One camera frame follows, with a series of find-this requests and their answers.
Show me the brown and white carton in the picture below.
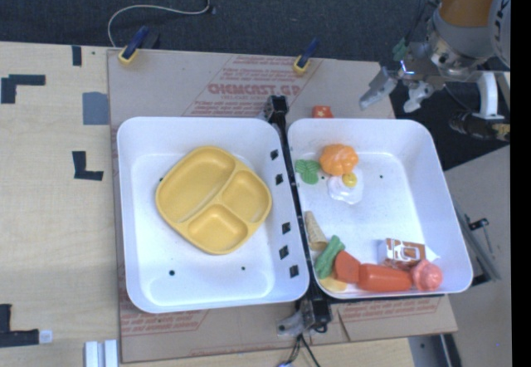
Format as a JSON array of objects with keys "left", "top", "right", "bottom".
[{"left": 377, "top": 237, "right": 441, "bottom": 272}]

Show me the green toy vegetable stalk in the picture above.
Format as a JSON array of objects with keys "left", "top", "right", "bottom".
[{"left": 313, "top": 234, "right": 347, "bottom": 280}]

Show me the orange toy tangerine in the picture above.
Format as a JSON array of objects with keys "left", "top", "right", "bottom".
[{"left": 319, "top": 143, "right": 360, "bottom": 177}]

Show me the orange toy carrot piece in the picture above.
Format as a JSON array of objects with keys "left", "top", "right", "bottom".
[{"left": 333, "top": 249, "right": 362, "bottom": 285}]

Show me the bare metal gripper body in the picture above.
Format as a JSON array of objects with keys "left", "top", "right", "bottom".
[{"left": 393, "top": 31, "right": 489, "bottom": 89}]

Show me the yellow divided plate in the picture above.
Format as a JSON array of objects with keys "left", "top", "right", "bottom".
[{"left": 154, "top": 144, "right": 274, "bottom": 256}]

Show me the black block with thin wires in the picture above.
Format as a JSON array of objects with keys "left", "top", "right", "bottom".
[
  {"left": 300, "top": 295, "right": 333, "bottom": 333},
  {"left": 259, "top": 95, "right": 290, "bottom": 125}
]

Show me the green toy leaf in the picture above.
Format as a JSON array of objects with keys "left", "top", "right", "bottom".
[{"left": 294, "top": 159, "right": 322, "bottom": 186}]

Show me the yellow toy slice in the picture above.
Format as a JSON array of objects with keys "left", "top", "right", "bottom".
[{"left": 318, "top": 276, "right": 349, "bottom": 293}]

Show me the white plastic tray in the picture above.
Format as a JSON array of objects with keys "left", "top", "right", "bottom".
[
  {"left": 116, "top": 115, "right": 310, "bottom": 314},
  {"left": 286, "top": 118, "right": 475, "bottom": 301}
]

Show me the brown cardboard board red print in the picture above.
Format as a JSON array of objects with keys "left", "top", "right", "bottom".
[{"left": 106, "top": 48, "right": 459, "bottom": 365}]

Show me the tan toy ice cream cone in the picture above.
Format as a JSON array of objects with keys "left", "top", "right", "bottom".
[{"left": 303, "top": 210, "right": 329, "bottom": 252}]

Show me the black cylinder on white bracket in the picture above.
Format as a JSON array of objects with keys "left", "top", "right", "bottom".
[{"left": 449, "top": 71, "right": 512, "bottom": 143}]

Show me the white toy fried egg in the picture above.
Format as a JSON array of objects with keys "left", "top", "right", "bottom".
[{"left": 326, "top": 169, "right": 365, "bottom": 206}]

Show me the thin black and white rod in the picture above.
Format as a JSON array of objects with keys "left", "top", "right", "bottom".
[{"left": 276, "top": 118, "right": 321, "bottom": 337}]

